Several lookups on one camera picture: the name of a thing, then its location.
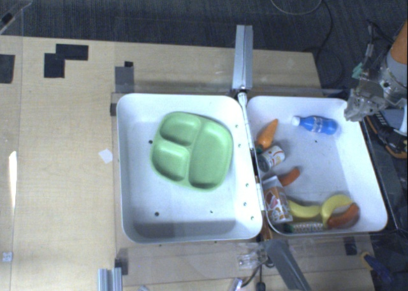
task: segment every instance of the green plate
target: green plate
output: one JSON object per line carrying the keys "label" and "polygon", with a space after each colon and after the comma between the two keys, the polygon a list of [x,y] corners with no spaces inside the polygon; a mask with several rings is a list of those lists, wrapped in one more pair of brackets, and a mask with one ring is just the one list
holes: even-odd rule
{"label": "green plate", "polygon": [[212,190],[225,179],[233,142],[223,125],[195,114],[166,115],[157,129],[150,162],[157,174],[180,186]]}

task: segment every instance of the can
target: can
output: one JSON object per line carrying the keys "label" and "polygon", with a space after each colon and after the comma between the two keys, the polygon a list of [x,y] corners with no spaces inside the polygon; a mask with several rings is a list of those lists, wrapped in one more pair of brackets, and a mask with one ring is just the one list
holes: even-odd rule
{"label": "can", "polygon": [[258,167],[262,172],[268,172],[272,167],[282,163],[284,160],[284,151],[279,146],[274,145],[258,155]]}
{"label": "can", "polygon": [[262,190],[265,198],[266,211],[273,224],[292,222],[293,217],[289,210],[286,194],[276,176],[262,181]]}

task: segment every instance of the white bottle cap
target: white bottle cap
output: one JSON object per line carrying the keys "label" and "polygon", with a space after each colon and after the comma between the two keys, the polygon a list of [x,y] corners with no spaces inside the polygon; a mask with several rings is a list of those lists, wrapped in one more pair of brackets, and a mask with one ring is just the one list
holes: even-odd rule
{"label": "white bottle cap", "polygon": [[292,125],[298,126],[300,124],[300,117],[294,116],[292,117]]}

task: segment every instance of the white paper scrap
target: white paper scrap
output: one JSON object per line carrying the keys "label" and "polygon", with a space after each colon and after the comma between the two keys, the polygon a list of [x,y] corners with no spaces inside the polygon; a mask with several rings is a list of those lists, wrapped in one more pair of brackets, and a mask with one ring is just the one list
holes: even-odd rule
{"label": "white paper scrap", "polygon": [[106,148],[103,151],[100,151],[98,154],[101,156],[105,164],[110,163],[113,160],[113,154],[108,148]]}

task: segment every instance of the carrot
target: carrot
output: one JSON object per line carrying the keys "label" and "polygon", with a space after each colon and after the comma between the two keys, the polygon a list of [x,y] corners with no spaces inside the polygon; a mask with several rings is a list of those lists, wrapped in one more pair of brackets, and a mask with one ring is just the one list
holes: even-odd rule
{"label": "carrot", "polygon": [[288,174],[284,176],[279,176],[278,180],[283,186],[288,186],[291,184],[294,180],[296,180],[300,175],[300,171],[297,167],[295,167],[292,171],[290,171]]}
{"label": "carrot", "polygon": [[355,203],[352,203],[344,213],[330,217],[327,220],[327,226],[329,228],[341,227],[342,225],[354,220],[358,216],[359,211],[360,208],[358,208]]}
{"label": "carrot", "polygon": [[265,149],[268,149],[273,142],[276,128],[278,127],[278,119],[274,119],[268,126],[258,135],[255,141],[255,147],[257,153],[262,153]]}

